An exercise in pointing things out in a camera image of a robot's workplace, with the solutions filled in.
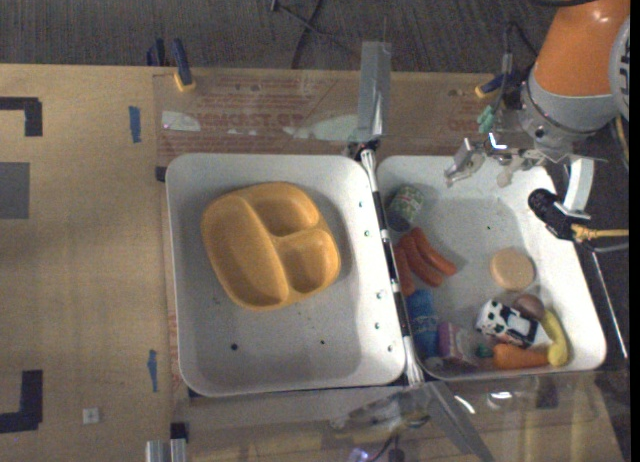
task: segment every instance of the orange carrot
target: orange carrot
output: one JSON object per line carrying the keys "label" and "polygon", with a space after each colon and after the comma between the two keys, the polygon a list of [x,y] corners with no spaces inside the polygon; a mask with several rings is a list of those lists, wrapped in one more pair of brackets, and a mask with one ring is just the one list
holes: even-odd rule
{"label": "orange carrot", "polygon": [[437,287],[442,284],[444,278],[440,275],[435,268],[429,266],[427,262],[422,259],[416,247],[416,242],[413,237],[405,234],[400,238],[400,246],[404,249],[407,255],[407,261],[411,271],[418,276],[419,279],[424,281],[429,286]]}
{"label": "orange carrot", "polygon": [[414,227],[409,234],[416,241],[416,247],[423,259],[444,275],[451,277],[458,271],[455,263],[449,261],[429,243],[427,235],[419,227]]}
{"label": "orange carrot", "polygon": [[546,352],[531,348],[520,348],[508,343],[498,343],[493,347],[493,364],[501,370],[535,368],[549,364]]}
{"label": "orange carrot", "polygon": [[398,269],[398,278],[400,279],[402,294],[405,297],[413,295],[416,291],[416,286],[411,276],[411,268],[409,268],[407,254],[402,247],[396,246],[393,248],[393,255],[396,259],[396,268]]}

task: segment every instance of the black corner marker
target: black corner marker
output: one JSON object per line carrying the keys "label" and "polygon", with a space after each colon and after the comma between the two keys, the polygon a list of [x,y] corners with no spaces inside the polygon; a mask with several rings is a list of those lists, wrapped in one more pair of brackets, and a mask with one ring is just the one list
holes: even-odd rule
{"label": "black corner marker", "polygon": [[37,430],[42,423],[42,370],[22,372],[20,410],[0,414],[0,434]]}
{"label": "black corner marker", "polygon": [[24,136],[42,136],[42,103],[38,98],[0,96],[0,110],[23,110]]}

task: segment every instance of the tin can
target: tin can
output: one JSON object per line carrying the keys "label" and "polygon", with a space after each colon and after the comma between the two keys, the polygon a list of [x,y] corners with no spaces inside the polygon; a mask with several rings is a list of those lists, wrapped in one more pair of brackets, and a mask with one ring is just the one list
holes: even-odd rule
{"label": "tin can", "polygon": [[401,186],[387,208],[389,227],[399,233],[408,231],[423,203],[424,195],[420,190],[410,185]]}

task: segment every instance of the gray square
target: gray square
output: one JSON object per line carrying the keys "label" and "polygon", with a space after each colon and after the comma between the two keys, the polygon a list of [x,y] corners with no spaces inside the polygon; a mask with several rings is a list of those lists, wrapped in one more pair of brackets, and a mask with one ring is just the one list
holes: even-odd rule
{"label": "gray square", "polygon": [[29,218],[29,164],[0,162],[0,219]]}

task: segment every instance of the tan round object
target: tan round object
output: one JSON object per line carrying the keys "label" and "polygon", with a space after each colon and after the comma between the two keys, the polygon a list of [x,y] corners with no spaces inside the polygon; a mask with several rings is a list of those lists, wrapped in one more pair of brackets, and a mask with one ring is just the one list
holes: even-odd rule
{"label": "tan round object", "polygon": [[496,252],[491,258],[489,268],[493,280],[508,291],[525,290],[535,277],[529,256],[513,247]]}

